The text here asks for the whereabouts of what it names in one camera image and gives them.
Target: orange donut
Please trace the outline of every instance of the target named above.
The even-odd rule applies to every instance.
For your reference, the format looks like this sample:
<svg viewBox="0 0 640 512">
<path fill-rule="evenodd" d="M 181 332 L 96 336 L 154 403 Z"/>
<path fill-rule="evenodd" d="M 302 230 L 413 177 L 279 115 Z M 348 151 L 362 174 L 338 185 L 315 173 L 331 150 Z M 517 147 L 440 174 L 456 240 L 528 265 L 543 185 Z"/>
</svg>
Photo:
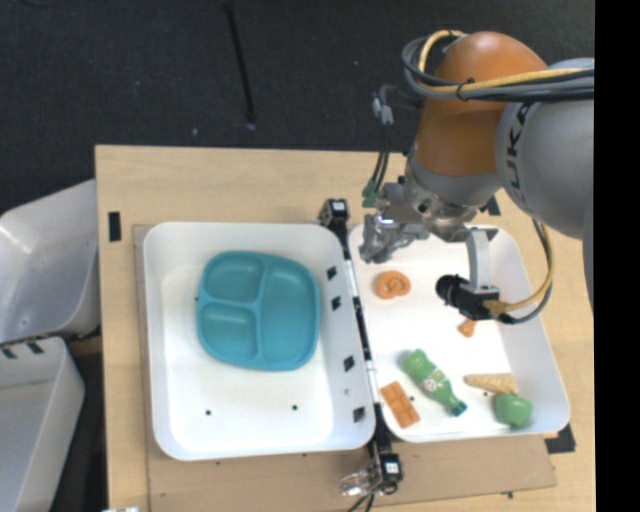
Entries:
<svg viewBox="0 0 640 512">
<path fill-rule="evenodd" d="M 392 299 L 406 295 L 411 290 L 411 281 L 403 273 L 396 270 L 383 272 L 375 283 L 376 293 L 383 299 Z"/>
</svg>

